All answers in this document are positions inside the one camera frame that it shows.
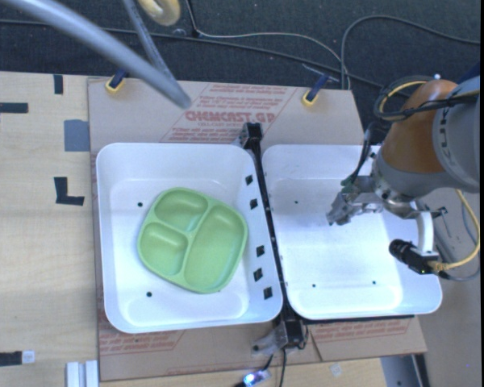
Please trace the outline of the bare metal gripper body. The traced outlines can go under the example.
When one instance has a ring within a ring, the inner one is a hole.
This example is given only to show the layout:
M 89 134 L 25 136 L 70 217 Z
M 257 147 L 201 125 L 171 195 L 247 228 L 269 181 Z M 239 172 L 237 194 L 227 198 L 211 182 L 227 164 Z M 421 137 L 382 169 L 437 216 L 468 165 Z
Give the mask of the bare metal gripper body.
M 352 212 L 353 217 L 386 210 L 401 219 L 412 219 L 422 212 L 414 198 L 393 189 L 381 175 L 347 177 L 340 185 L 344 212 Z

